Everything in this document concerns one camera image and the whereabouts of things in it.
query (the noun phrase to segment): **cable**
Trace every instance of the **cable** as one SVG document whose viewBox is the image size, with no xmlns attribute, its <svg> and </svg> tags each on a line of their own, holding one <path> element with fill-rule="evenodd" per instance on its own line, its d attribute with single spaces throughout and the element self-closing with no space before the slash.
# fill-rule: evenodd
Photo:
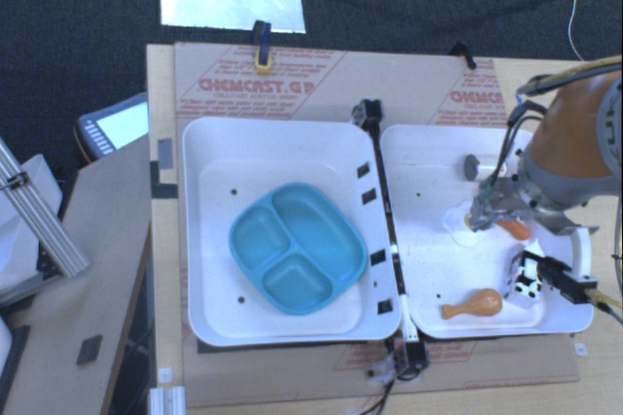
<svg viewBox="0 0 623 415">
<path fill-rule="evenodd" d="M 623 199 L 619 197 L 619 207 L 616 212 L 616 224 L 614 226 L 614 270 L 616 271 L 616 279 L 619 283 L 621 297 L 623 297 L 623 247 L 621 246 L 622 228 L 621 228 L 621 203 Z"/>
<path fill-rule="evenodd" d="M 584 293 L 591 298 L 592 302 L 603 302 L 604 304 L 609 304 L 610 306 L 616 306 L 617 308 L 623 309 L 623 303 L 612 299 L 611 297 L 608 297 L 596 288 L 587 288 L 586 290 L 584 290 Z"/>
<path fill-rule="evenodd" d="M 571 49 L 575 53 L 575 56 L 578 57 L 578 59 L 580 59 L 581 61 L 585 61 L 585 59 L 582 56 L 582 54 L 577 50 L 577 48 L 575 48 L 575 44 L 573 43 L 573 36 L 571 34 L 571 29 L 572 29 L 572 26 L 573 26 L 573 20 L 575 19 L 575 10 L 576 10 L 576 8 L 577 8 L 577 0 L 573 0 L 573 6 L 571 8 L 571 17 L 568 20 L 567 37 L 568 37 L 569 43 L 571 44 Z"/>
<path fill-rule="evenodd" d="M 495 182 L 497 181 L 497 178 L 499 177 L 499 172 L 501 171 L 502 164 L 504 164 L 506 157 L 508 157 L 508 154 L 513 148 L 513 143 L 515 142 L 515 137 L 517 136 L 517 133 L 519 132 L 520 127 L 526 121 L 540 121 L 540 120 L 541 120 L 540 117 L 533 116 L 533 115 L 522 117 L 521 119 L 519 119 L 519 121 L 515 122 L 514 124 L 512 123 L 512 121 L 509 120 L 510 126 L 506 130 L 506 135 L 504 136 L 504 139 L 502 140 L 502 146 L 499 151 L 499 156 L 497 158 L 497 165 L 495 166 L 495 169 L 492 172 L 491 176 L 489 176 L 491 187 L 495 185 Z"/>
<path fill-rule="evenodd" d="M 149 385 L 149 372 L 143 375 L 139 389 L 137 389 L 136 392 L 134 393 L 134 397 L 132 398 L 130 403 L 128 403 L 128 405 L 126 406 L 126 409 L 122 412 L 122 415 L 129 415 L 132 412 L 132 410 L 134 410 L 134 408 L 138 406 L 138 404 L 146 396 L 145 390 L 147 389 L 148 385 Z"/>
<path fill-rule="evenodd" d="M 387 403 L 387 398 L 389 397 L 389 393 L 391 393 L 391 388 L 393 388 L 394 382 L 395 381 L 392 380 L 391 382 L 389 382 L 389 384 L 385 386 L 385 392 L 383 393 L 381 399 L 379 399 L 376 403 L 370 406 L 370 408 L 368 408 L 367 410 L 360 412 L 358 415 L 370 415 L 371 413 L 374 413 L 375 415 L 381 415 L 383 413 L 383 410 L 385 410 L 385 404 Z"/>
<path fill-rule="evenodd" d="M 407 371 L 398 375 L 398 380 L 402 382 L 411 382 L 416 379 L 421 373 L 421 370 L 417 370 L 416 368 L 410 368 Z"/>
<path fill-rule="evenodd" d="M 621 62 L 621 55 L 616 57 L 606 57 L 577 65 L 557 74 L 534 76 L 531 77 L 524 86 L 517 90 L 517 95 L 522 94 L 525 96 L 536 96 L 537 94 L 546 94 L 552 90 L 557 90 L 561 86 L 580 79 L 587 79 L 600 74 L 606 74 L 607 72 L 621 70 Z"/>
<path fill-rule="evenodd" d="M 598 302 L 594 304 L 594 306 L 598 310 L 603 311 L 607 315 L 610 315 L 611 317 L 615 318 L 619 323 L 623 325 L 623 318 L 619 317 L 619 315 L 612 308 L 610 308 L 606 303 Z"/>
<path fill-rule="evenodd" d="M 124 359 L 122 360 L 122 366 L 121 368 L 124 367 L 124 364 L 126 362 L 126 360 L 130 357 L 132 357 L 134 355 L 134 353 L 136 353 L 136 351 L 138 351 L 138 348 L 141 347 L 143 345 L 143 342 L 145 341 L 145 339 L 147 339 L 151 334 L 152 331 L 154 330 L 154 324 L 153 322 L 147 327 L 147 330 L 145 330 L 145 332 L 143 332 L 143 334 L 136 339 L 135 341 L 133 341 L 134 343 L 132 344 L 132 346 L 129 348 L 129 350 L 124 354 Z"/>
</svg>

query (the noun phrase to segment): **toy sink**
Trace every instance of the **toy sink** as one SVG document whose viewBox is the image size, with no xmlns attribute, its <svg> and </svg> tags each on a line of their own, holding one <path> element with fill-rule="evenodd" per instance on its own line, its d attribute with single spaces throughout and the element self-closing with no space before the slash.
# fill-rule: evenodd
<svg viewBox="0 0 623 415">
<path fill-rule="evenodd" d="M 194 332 L 215 346 L 381 340 L 403 313 L 442 339 L 584 329 L 592 306 L 571 305 L 549 288 L 529 309 L 505 302 L 493 317 L 441 317 L 442 304 L 480 288 L 503 294 L 511 261 L 528 244 L 570 263 L 569 237 L 537 225 L 525 243 L 498 227 L 463 234 L 473 244 L 446 226 L 448 212 L 478 191 L 463 177 L 465 156 L 496 155 L 503 135 L 429 126 L 382 135 L 408 294 L 401 309 L 368 134 L 347 123 L 193 121 L 182 158 Z M 516 144 L 529 140 L 520 132 Z M 514 171 L 517 158 L 507 166 Z"/>
<path fill-rule="evenodd" d="M 380 340 L 396 330 L 400 308 L 385 210 L 363 130 L 347 123 L 206 117 L 186 128 L 182 147 L 189 319 L 202 341 Z M 299 186 L 281 188 L 292 183 Z M 305 233 L 309 224 L 297 226 L 305 212 L 308 222 L 310 212 L 316 217 L 315 234 Z M 356 235 L 344 230 L 341 216 Z M 315 237 L 338 240 L 346 251 L 318 253 Z M 251 238 L 264 238 L 259 252 L 249 249 Z M 298 297 L 297 284 L 308 289 Z M 335 285 L 343 291 L 334 292 Z"/>
</svg>

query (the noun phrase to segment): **black clip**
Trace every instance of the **black clip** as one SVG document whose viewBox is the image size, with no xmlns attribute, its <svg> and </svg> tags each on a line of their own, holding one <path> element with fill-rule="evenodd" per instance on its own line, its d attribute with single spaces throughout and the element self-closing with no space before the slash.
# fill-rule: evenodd
<svg viewBox="0 0 623 415">
<path fill-rule="evenodd" d="M 80 347 L 80 353 L 78 353 L 78 359 L 76 359 L 77 365 L 83 365 L 95 361 L 99 355 L 99 346 L 101 345 L 102 335 L 95 335 L 89 339 L 85 339 Z"/>
<path fill-rule="evenodd" d="M 271 54 L 271 23 L 255 20 L 251 33 L 251 44 L 258 45 L 255 52 L 255 69 L 258 72 L 268 72 L 273 64 Z"/>
<path fill-rule="evenodd" d="M 478 66 L 476 65 L 476 62 L 474 61 L 474 57 L 471 55 L 471 52 L 469 48 L 467 47 L 467 45 L 465 43 L 462 43 L 461 41 L 457 41 L 457 43 L 453 46 L 453 48 L 450 50 L 448 55 L 452 55 L 452 56 L 459 55 L 459 56 L 465 57 L 467 66 L 471 70 L 474 70 Z"/>
<path fill-rule="evenodd" d="M 15 176 L 5 179 L 5 184 L 0 186 L 0 191 L 6 189 L 16 190 L 20 186 L 25 185 L 29 179 L 28 173 L 25 170 L 18 172 Z"/>
</svg>

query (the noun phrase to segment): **blue divided plate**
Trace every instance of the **blue divided plate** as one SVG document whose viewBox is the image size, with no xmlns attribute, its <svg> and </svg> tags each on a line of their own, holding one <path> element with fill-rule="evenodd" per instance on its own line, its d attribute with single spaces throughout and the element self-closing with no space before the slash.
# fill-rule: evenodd
<svg viewBox="0 0 623 415">
<path fill-rule="evenodd" d="M 242 271 L 278 309 L 306 315 L 363 274 L 367 249 L 346 217 L 317 188 L 288 183 L 247 208 L 230 230 Z"/>
</svg>

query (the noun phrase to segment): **black cable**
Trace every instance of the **black cable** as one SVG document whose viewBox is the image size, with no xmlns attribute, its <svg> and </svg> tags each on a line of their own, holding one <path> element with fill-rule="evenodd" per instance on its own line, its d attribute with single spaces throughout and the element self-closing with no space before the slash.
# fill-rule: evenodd
<svg viewBox="0 0 623 415">
<path fill-rule="evenodd" d="M 149 372 L 147 372 L 143 376 L 139 389 L 137 389 L 136 392 L 134 393 L 134 397 L 132 398 L 130 403 L 126 405 L 126 409 L 122 412 L 122 415 L 130 415 L 132 410 L 136 408 L 136 406 L 138 406 L 138 404 L 141 402 L 141 400 L 145 396 L 145 390 L 147 389 L 148 384 L 149 384 Z"/>
<path fill-rule="evenodd" d="M 418 376 L 420 376 L 420 373 L 421 370 L 410 368 L 409 370 L 398 375 L 397 379 L 402 382 L 411 382 L 412 380 L 418 378 Z"/>
<path fill-rule="evenodd" d="M 389 382 L 389 384 L 385 386 L 385 392 L 383 393 L 381 399 L 379 399 L 376 403 L 370 406 L 370 408 L 362 411 L 358 415 L 370 415 L 371 413 L 375 413 L 375 415 L 381 415 L 383 413 L 383 410 L 385 409 L 385 404 L 387 403 L 387 398 L 389 397 L 389 393 L 391 393 L 391 388 L 393 388 L 394 382 L 395 381 L 392 380 L 391 382 Z"/>
<path fill-rule="evenodd" d="M 138 339 L 133 341 L 134 344 L 132 344 L 129 350 L 124 354 L 124 359 L 122 360 L 122 368 L 124 367 L 124 364 L 126 363 L 127 359 L 130 358 L 132 355 L 134 355 L 134 353 L 136 353 L 138 348 L 142 345 L 145 339 L 147 339 L 151 335 L 153 330 L 154 330 L 154 324 L 152 322 L 147 327 L 147 330 L 145 330 L 145 332 L 143 332 L 143 334 Z"/>
<path fill-rule="evenodd" d="M 539 94 L 546 94 L 553 90 L 557 90 L 560 87 L 569 83 L 580 81 L 582 79 L 588 79 L 590 77 L 595 77 L 601 74 L 606 74 L 608 72 L 614 72 L 616 70 L 621 70 L 620 60 L 613 61 L 612 63 L 606 65 L 589 67 L 585 70 L 565 74 L 560 77 L 554 77 L 553 74 L 534 76 L 524 86 L 517 90 L 517 94 L 522 94 L 524 96 L 537 96 Z"/>
<path fill-rule="evenodd" d="M 623 325 L 623 318 L 619 317 L 618 314 L 610 306 L 608 306 L 605 302 L 598 302 L 598 303 L 595 304 L 595 307 L 598 310 L 603 311 L 607 315 L 611 315 L 619 323 L 621 323 Z"/>
<path fill-rule="evenodd" d="M 526 121 L 540 121 L 540 120 L 542 120 L 542 118 L 529 115 L 529 116 L 522 117 L 517 122 L 509 125 L 508 129 L 506 130 L 506 135 L 504 136 L 504 139 L 502 140 L 502 146 L 499 151 L 499 157 L 497 158 L 497 165 L 495 166 L 494 171 L 491 173 L 491 176 L 489 176 L 490 186 L 493 187 L 495 185 L 495 182 L 497 181 L 497 178 L 499 177 L 499 172 L 502 169 L 502 164 L 504 164 L 504 161 L 506 160 L 506 158 L 508 157 L 508 154 L 513 148 L 513 143 L 515 142 L 515 137 L 517 136 L 517 133 L 519 132 L 520 127 Z"/>
</svg>

